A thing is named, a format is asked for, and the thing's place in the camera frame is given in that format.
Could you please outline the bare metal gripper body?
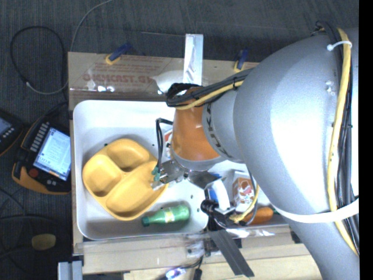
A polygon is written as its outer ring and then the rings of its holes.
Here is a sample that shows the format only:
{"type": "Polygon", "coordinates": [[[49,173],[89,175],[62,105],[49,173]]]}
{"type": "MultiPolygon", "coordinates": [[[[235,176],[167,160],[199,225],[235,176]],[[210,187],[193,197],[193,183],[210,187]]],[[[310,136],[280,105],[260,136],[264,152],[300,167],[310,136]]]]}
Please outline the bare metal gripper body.
{"type": "Polygon", "coordinates": [[[201,189],[205,189],[210,183],[221,179],[218,173],[210,171],[194,171],[179,165],[174,160],[169,160],[161,165],[159,181],[167,184],[173,181],[180,182],[186,180],[201,189]]]}

